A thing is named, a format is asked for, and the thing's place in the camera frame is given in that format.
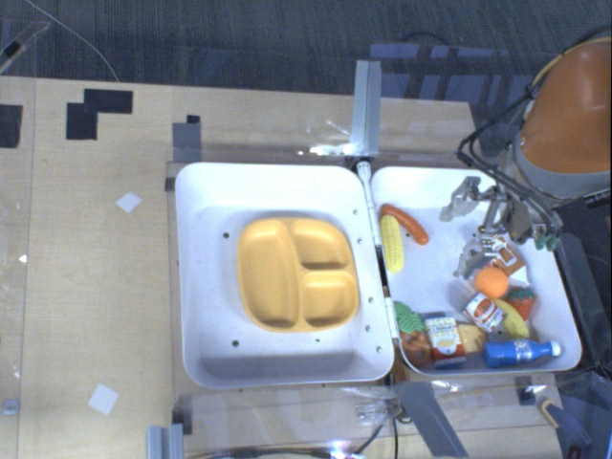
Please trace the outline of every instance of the sausage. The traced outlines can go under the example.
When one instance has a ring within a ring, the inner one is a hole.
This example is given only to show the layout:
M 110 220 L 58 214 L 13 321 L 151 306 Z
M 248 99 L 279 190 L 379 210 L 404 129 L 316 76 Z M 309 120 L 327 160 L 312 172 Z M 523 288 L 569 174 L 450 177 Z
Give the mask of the sausage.
M 400 226 L 408 231 L 419 245 L 426 245 L 429 242 L 429 235 L 419 222 L 401 209 L 394 208 L 390 204 L 383 204 L 381 215 L 391 215 L 397 219 Z

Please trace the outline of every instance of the blue soda bottle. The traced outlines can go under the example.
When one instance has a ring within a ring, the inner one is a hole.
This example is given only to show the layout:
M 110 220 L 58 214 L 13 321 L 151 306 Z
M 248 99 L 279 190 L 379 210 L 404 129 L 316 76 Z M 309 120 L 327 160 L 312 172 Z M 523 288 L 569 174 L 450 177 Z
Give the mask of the blue soda bottle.
M 529 339 L 489 341 L 485 343 L 484 352 L 487 365 L 499 367 L 500 365 L 519 365 L 544 356 L 556 357 L 561 354 L 561 346 L 554 340 L 546 343 Z

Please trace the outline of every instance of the tan plate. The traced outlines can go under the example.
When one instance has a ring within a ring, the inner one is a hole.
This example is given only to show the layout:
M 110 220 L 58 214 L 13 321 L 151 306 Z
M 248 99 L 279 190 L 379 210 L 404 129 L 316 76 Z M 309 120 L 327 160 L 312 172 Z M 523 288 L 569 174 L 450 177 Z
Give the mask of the tan plate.
M 266 330 L 334 328 L 359 308 L 348 241 L 336 227 L 316 219 L 268 218 L 244 228 L 238 282 L 247 315 Z

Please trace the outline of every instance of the table surface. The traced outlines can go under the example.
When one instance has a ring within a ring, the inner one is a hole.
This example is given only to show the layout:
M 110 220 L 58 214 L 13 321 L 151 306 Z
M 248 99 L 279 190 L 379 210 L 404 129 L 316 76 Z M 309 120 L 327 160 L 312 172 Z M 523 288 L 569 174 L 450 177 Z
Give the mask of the table surface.
M 67 141 L 66 104 L 83 102 L 85 88 L 132 91 L 133 113 L 99 114 L 97 141 Z M 33 150 L 27 157 L 31 185 L 21 175 L 7 186 L 31 187 L 32 208 L 23 355 L 20 345 L 12 356 L 6 355 L 10 347 L 0 349 L 3 365 L 16 363 L 21 410 L 12 420 L 0 417 L 0 457 L 144 457 L 147 427 L 168 426 L 174 405 L 164 191 L 172 124 L 200 116 L 204 148 L 307 151 L 348 141 L 352 98 L 0 77 L 0 103 L 23 105 L 24 118 L 35 118 L 33 144 L 24 140 L 15 150 L 0 150 L 5 174 L 23 162 L 18 155 Z M 26 120 L 23 127 L 29 127 Z M 382 102 L 383 150 L 449 156 L 449 145 L 471 128 L 466 104 Z M 129 192 L 142 202 L 128 213 L 116 202 Z M 19 308 L 14 311 L 18 320 Z M 482 385 L 460 380 L 466 392 L 441 400 L 470 457 L 559 457 L 556 433 L 535 406 L 518 404 L 514 380 L 495 379 Z M 558 401 L 553 376 L 533 379 L 542 384 L 540 396 Z M 108 415 L 88 405 L 99 383 L 119 394 Z M 320 392 L 296 392 L 302 424 L 334 417 Z M 281 402 L 245 410 L 230 405 L 235 393 L 203 397 L 205 420 L 223 422 L 227 436 L 250 430 L 279 444 L 293 444 L 298 436 L 285 429 L 287 406 Z M 356 430 L 352 438 L 367 437 L 368 430 Z M 400 457 L 429 457 L 414 425 L 399 431 Z M 186 441 L 193 450 L 197 442 Z M 389 457 L 392 449 L 385 428 L 367 453 Z

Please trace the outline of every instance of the orange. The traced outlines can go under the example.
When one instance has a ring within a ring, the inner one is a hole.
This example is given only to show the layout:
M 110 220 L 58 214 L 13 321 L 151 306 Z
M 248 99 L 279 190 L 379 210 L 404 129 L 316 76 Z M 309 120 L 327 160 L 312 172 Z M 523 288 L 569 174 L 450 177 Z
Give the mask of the orange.
M 497 299 L 508 291 L 508 276 L 497 267 L 485 267 L 474 278 L 476 291 L 486 297 Z

